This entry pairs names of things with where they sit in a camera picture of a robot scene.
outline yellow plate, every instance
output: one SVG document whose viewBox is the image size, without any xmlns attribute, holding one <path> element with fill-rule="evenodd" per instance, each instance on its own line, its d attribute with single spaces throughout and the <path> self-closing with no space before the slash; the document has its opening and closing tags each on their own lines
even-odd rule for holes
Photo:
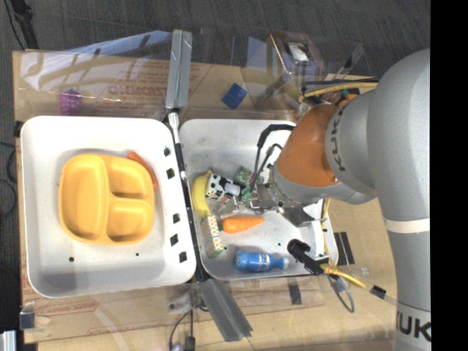
<svg viewBox="0 0 468 351">
<path fill-rule="evenodd" d="M 81 154 L 65 163 L 58 212 L 77 241 L 132 244 L 144 239 L 154 221 L 154 189 L 148 171 L 118 156 Z"/>
</svg>

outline orange carrot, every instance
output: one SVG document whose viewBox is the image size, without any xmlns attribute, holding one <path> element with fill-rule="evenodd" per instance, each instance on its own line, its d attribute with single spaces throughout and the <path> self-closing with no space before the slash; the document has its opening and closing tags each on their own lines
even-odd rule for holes
<svg viewBox="0 0 468 351">
<path fill-rule="evenodd" d="M 151 182 L 153 182 L 153 189 L 157 189 L 158 188 L 158 181 L 156 179 L 156 174 L 154 174 L 154 171 L 153 169 L 148 165 L 146 164 L 146 161 L 143 160 L 143 158 L 137 154 L 136 152 L 129 152 L 129 154 L 127 154 L 127 159 L 130 159 L 132 161 L 135 161 L 137 162 L 138 164 L 141 164 L 149 173 L 149 175 L 151 176 Z"/>
<path fill-rule="evenodd" d="M 222 222 L 222 229 L 229 234 L 239 233 L 262 224 L 262 217 L 230 217 Z"/>
</svg>

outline gray carpet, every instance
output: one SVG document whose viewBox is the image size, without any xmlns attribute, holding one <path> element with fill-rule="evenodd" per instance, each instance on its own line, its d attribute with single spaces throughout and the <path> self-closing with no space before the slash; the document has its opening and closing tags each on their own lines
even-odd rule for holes
<svg viewBox="0 0 468 351">
<path fill-rule="evenodd" d="M 405 56 L 430 46 L 431 0 L 26 0 L 43 50 L 66 50 L 147 31 L 183 29 L 202 38 L 199 62 L 242 64 L 249 37 L 271 29 L 300 31 L 319 39 L 362 43 L 365 66 L 380 76 Z M 12 50 L 19 50 L 0 3 L 0 140 L 13 143 Z M 11 148 L 0 146 L 0 178 L 7 177 Z M 1 183 L 0 204 L 14 200 Z M 19 276 L 18 218 L 1 218 L 0 264 Z M 0 331 L 15 328 L 19 302 L 15 280 L 0 273 Z"/>
</svg>

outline water bottle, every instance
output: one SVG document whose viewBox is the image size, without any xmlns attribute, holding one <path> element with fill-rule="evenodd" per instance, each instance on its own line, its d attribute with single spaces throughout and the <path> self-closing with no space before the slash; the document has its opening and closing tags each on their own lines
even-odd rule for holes
<svg viewBox="0 0 468 351">
<path fill-rule="evenodd" d="M 286 257 L 275 258 L 264 252 L 237 251 L 234 256 L 235 268 L 240 271 L 268 272 L 271 269 L 286 269 L 290 261 Z"/>
</svg>

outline banana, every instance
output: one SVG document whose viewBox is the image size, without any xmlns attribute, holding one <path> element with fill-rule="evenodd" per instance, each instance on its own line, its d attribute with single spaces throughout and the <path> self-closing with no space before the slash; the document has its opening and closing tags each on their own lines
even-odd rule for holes
<svg viewBox="0 0 468 351">
<path fill-rule="evenodd" d="M 203 219 L 211 215 L 210 207 L 206 202 L 205 191 L 206 184 L 210 178 L 212 172 L 209 170 L 206 174 L 197 177 L 192 185 L 190 194 L 192 196 L 193 208 Z"/>
</svg>

